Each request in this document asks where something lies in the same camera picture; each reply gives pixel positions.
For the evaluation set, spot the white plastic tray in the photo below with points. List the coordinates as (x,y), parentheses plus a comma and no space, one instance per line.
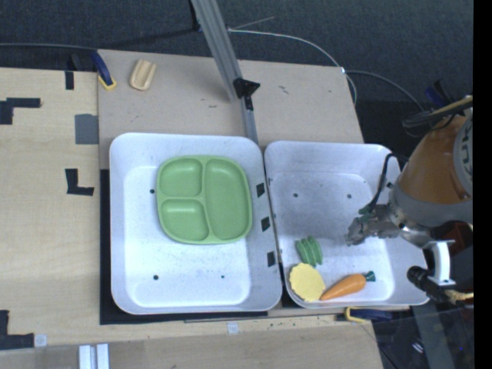
(326,206)
(184,275)

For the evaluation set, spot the yellow round biscuit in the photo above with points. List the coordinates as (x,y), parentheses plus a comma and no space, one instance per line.
(306,283)

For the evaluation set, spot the brown cardboard board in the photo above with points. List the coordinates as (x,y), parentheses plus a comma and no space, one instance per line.
(184,110)

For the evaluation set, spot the green divided plate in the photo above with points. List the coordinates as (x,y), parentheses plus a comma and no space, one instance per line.
(227,202)

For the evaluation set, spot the orange carrot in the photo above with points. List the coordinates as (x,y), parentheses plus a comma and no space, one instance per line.
(346,286)

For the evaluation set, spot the beige toy bread bun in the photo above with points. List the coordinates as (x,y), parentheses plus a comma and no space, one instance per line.
(142,75)

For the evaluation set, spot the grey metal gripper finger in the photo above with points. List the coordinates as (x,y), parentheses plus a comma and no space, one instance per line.
(357,224)
(353,239)

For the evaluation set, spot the green ribbed toy vegetable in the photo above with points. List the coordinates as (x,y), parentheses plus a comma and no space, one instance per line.
(308,250)

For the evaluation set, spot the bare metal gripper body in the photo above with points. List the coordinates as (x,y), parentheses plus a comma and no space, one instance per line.
(384,223)

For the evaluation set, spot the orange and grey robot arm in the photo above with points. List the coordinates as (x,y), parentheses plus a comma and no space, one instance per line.
(430,175)

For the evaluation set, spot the black cylinder on white bracket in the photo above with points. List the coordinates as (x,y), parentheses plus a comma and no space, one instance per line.
(438,261)

